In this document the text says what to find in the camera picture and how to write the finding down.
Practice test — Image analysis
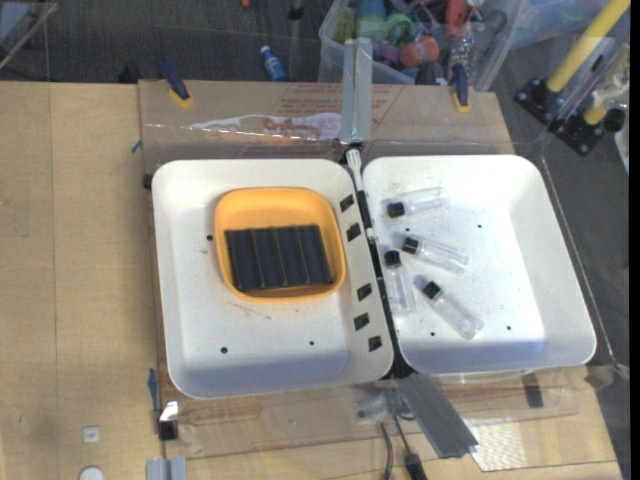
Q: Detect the clear plastic bottle black cap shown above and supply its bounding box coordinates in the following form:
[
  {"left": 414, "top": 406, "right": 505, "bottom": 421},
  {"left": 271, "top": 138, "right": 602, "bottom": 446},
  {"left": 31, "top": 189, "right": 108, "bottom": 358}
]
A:
[
  {"left": 386, "top": 186, "right": 450, "bottom": 219},
  {"left": 383, "top": 249, "right": 417, "bottom": 315},
  {"left": 401, "top": 236, "right": 470, "bottom": 274},
  {"left": 419, "top": 279, "right": 485, "bottom": 341}
]

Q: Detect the black ribbed rack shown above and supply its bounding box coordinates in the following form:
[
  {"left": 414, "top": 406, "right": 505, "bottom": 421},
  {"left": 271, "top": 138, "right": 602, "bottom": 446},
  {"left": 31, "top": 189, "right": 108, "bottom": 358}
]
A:
[{"left": 223, "top": 224, "right": 335, "bottom": 293}]

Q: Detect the orange plastic bowl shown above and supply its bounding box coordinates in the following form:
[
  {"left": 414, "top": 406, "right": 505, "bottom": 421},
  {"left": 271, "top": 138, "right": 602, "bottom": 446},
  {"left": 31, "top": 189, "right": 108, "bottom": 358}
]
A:
[{"left": 213, "top": 186, "right": 347, "bottom": 305}]

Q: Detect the blue bottle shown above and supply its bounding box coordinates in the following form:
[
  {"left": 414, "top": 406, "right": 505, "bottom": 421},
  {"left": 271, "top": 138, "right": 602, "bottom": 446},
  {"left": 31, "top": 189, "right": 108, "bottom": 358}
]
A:
[{"left": 259, "top": 45, "right": 289, "bottom": 82}]

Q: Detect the white plastic tray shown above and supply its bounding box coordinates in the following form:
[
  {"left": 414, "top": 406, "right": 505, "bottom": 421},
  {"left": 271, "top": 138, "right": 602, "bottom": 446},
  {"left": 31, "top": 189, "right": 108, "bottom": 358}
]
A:
[
  {"left": 150, "top": 157, "right": 396, "bottom": 400},
  {"left": 359, "top": 154, "right": 598, "bottom": 376}
]

